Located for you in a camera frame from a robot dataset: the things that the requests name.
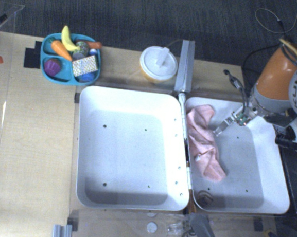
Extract pink cloth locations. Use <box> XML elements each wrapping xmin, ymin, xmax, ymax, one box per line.
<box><xmin>180</xmin><ymin>102</ymin><xmax>233</xmax><ymax>184</ymax></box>

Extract orange-red sausage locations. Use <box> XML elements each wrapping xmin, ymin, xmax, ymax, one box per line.
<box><xmin>85</xmin><ymin>40</ymin><xmax>103</xmax><ymax>50</ymax></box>

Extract orange carrot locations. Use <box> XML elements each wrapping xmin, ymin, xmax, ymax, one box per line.
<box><xmin>49</xmin><ymin>39</ymin><xmax>75</xmax><ymax>62</ymax></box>

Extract white plastic tray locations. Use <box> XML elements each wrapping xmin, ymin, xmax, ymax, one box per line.
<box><xmin>69</xmin><ymin>84</ymin><xmax>199</xmax><ymax>217</ymax></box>
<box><xmin>175</xmin><ymin>95</ymin><xmax>297</xmax><ymax>219</ymax></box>

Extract black cylinder on white bracket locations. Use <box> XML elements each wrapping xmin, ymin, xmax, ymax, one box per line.
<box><xmin>274</xmin><ymin>115</ymin><xmax>297</xmax><ymax>150</ymax></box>

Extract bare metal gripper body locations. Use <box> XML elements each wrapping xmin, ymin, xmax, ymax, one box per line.
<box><xmin>224</xmin><ymin>103</ymin><xmax>259</xmax><ymax>129</ymax></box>

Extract clear plastic bottle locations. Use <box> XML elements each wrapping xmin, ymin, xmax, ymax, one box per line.
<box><xmin>165</xmin><ymin>219</ymin><xmax>192</xmax><ymax>237</ymax></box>

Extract white round disc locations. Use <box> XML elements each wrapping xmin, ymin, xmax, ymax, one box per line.
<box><xmin>146</xmin><ymin>221</ymin><xmax>159</xmax><ymax>234</ymax></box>

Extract blue round cap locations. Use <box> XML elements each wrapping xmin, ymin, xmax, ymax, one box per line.
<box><xmin>79</xmin><ymin>70</ymin><xmax>96</xmax><ymax>83</ymax></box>

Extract purple grapes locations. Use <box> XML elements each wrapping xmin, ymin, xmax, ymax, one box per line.
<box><xmin>43</xmin><ymin>57</ymin><xmax>63</xmax><ymax>79</ymax></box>

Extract yellow banana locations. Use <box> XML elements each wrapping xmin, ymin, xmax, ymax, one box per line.
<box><xmin>59</xmin><ymin>25</ymin><xmax>82</xmax><ymax>53</ymax></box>

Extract blue divided plate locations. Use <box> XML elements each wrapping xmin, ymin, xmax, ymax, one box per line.
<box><xmin>37</xmin><ymin>30</ymin><xmax>104</xmax><ymax>89</ymax></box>

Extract patterned white carton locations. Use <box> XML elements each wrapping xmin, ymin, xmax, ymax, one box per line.
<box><xmin>70</xmin><ymin>52</ymin><xmax>101</xmax><ymax>80</ymax></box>

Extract green can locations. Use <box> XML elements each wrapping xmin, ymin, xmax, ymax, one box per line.
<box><xmin>73</xmin><ymin>40</ymin><xmax>91</xmax><ymax>60</ymax></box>

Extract yellow cup with white lid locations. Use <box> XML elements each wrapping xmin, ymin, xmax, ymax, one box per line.
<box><xmin>137</xmin><ymin>44</ymin><xmax>181</xmax><ymax>86</ymax></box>

